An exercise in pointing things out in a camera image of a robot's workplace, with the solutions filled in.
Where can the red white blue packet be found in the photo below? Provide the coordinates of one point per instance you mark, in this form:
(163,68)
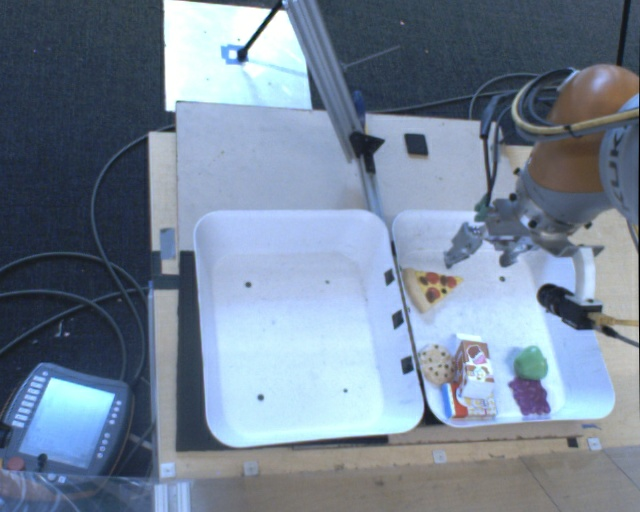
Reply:
(454,404)

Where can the pale wood board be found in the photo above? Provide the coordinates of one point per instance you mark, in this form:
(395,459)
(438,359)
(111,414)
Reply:
(260,160)

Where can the purple grapes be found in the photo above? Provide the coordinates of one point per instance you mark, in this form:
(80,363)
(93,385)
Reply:
(531,397)

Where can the brown chocolate chip biscuit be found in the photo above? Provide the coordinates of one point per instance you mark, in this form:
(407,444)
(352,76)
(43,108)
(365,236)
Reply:
(436,365)

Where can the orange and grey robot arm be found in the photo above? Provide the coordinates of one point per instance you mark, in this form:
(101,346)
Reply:
(580,150)

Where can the yellow pizza slice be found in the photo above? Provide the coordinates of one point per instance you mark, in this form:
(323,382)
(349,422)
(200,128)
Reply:
(425,290)

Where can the black square block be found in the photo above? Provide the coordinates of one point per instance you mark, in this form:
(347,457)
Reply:
(416,144)

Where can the black cylinder on white bracket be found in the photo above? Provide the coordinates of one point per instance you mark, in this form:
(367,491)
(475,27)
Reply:
(565,302)

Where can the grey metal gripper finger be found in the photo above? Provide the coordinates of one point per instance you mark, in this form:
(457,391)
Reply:
(512,252)
(462,245)

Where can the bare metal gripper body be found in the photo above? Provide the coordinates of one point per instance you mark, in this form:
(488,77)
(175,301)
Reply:
(515,225)

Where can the brown and white carton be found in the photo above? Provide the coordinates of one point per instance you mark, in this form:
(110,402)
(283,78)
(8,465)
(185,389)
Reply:
(475,367)

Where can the green pepper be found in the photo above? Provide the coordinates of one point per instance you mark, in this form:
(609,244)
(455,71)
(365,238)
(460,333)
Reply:
(531,362)

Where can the white plastic tray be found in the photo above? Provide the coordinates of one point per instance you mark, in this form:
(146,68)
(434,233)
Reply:
(300,325)
(495,320)

